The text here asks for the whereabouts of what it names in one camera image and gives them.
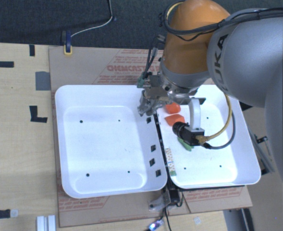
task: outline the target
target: cardboard box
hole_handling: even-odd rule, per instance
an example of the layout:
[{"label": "cardboard box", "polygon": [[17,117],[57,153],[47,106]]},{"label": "cardboard box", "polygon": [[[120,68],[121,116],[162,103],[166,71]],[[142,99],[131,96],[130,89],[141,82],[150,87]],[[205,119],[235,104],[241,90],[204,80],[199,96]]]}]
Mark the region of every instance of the cardboard box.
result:
[{"label": "cardboard box", "polygon": [[[159,52],[150,71],[159,69]],[[49,48],[52,114],[58,185],[60,227],[114,222],[161,216],[149,211],[148,203],[161,191],[73,199],[62,188],[55,110],[55,92],[63,85],[135,85],[145,69],[148,50],[73,47],[66,56],[63,47]],[[246,186],[186,191],[184,204],[169,210],[182,215],[252,206]]]}]

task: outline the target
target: black mat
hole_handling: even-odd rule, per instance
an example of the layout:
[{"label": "black mat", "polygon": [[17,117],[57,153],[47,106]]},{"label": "black mat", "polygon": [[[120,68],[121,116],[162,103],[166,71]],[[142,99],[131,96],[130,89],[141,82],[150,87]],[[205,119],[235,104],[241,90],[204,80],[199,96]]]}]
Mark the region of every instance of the black mat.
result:
[{"label": "black mat", "polygon": [[[117,20],[73,37],[74,46],[147,49],[158,33],[158,15],[175,0],[111,0]],[[283,7],[283,0],[213,0],[230,13]],[[0,42],[59,45],[72,33],[110,17],[107,0],[0,0]]]}]

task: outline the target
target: gray floor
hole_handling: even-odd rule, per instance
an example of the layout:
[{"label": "gray floor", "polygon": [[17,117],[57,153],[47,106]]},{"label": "gray floor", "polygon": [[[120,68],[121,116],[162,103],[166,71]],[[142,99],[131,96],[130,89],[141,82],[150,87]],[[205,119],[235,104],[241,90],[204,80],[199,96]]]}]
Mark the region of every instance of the gray floor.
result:
[{"label": "gray floor", "polygon": [[[266,136],[264,109],[247,109],[244,117],[258,138]],[[264,142],[260,146],[266,151]],[[283,182],[277,170],[262,175],[257,184],[248,186],[248,190],[253,203],[249,210],[254,231],[283,231]]]}]

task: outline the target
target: wooden surface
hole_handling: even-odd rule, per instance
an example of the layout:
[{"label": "wooden surface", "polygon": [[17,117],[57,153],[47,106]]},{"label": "wooden surface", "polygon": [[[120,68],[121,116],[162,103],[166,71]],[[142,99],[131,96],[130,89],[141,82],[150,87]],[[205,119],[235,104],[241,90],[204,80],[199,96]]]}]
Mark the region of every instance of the wooden surface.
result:
[{"label": "wooden surface", "polygon": [[[37,216],[58,219],[54,140],[50,91],[37,91],[35,72],[49,72],[48,46],[0,43],[0,61],[13,61],[14,68],[0,68],[0,210],[17,209],[18,217],[0,219],[0,231],[36,230]],[[29,106],[38,106],[30,121]],[[173,231],[227,231],[223,212],[170,217]],[[64,231],[143,231],[154,219],[95,224]],[[158,230],[167,231],[167,224]]]}]

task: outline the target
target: white tray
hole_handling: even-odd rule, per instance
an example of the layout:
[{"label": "white tray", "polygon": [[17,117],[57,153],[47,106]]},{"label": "white tray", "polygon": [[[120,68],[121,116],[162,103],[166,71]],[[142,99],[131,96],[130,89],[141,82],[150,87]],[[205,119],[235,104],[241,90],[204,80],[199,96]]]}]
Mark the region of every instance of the white tray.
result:
[{"label": "white tray", "polygon": [[[224,94],[214,85],[201,86],[195,97],[206,98],[201,105],[201,128],[205,135],[218,132],[225,124],[228,106]],[[165,108],[157,110],[160,129],[172,181],[184,189],[249,185],[259,181],[261,173],[239,102],[231,99],[236,134],[231,145],[209,150],[195,146],[186,150],[164,119]],[[188,105],[179,113],[189,122]],[[232,134],[232,122],[220,136],[209,141],[212,146],[226,144]]]},{"label": "white tray", "polygon": [[55,96],[62,186],[73,198],[155,191],[167,182],[153,117],[136,86],[73,85]]}]

